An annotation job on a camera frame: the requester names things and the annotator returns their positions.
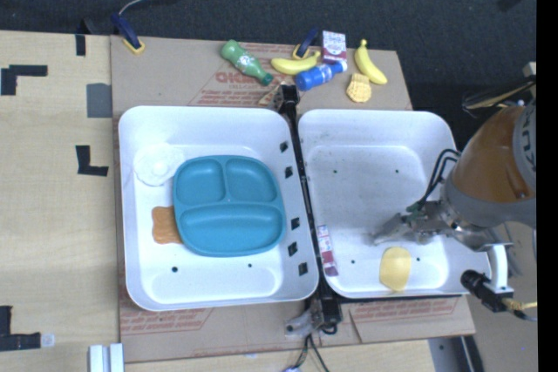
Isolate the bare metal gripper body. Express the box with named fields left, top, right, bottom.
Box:
left=406, top=200, right=493, bottom=253

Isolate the yellow oval chip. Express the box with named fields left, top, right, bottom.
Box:
left=378, top=246, right=412, bottom=293

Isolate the white plastic tray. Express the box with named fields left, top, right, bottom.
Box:
left=117, top=105, right=321, bottom=313
left=297, top=108, right=494, bottom=301

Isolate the red and white packet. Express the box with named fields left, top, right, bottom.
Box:
left=316, top=224, right=340, bottom=278

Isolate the yellow waffle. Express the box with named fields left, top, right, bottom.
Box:
left=345, top=72, right=373, bottom=105

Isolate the blue divided plate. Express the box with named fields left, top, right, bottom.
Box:
left=172, top=154, right=288, bottom=259

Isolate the yellow banana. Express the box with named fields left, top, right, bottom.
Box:
left=353, top=38, right=389, bottom=86
left=269, top=50, right=323, bottom=77

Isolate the blue bottle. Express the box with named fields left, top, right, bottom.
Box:
left=294, top=59, right=350, bottom=92

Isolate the tan pizza slice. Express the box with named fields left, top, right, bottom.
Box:
left=257, top=84, right=284, bottom=107

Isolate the red and white carton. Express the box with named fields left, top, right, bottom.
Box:
left=321, top=30, right=349, bottom=64

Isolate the green bottle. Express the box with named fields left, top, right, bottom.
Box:
left=219, top=39, right=276, bottom=87

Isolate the orange toast slice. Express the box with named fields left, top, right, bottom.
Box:
left=150, top=205, right=185, bottom=246

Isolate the white fried egg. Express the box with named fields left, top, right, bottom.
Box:
left=133, top=142, right=187, bottom=188

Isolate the brown cardboard board red print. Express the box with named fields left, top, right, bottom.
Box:
left=109, top=34, right=477, bottom=364

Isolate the black cylinder on white bracket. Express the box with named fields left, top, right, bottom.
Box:
left=460, top=242, right=516, bottom=314

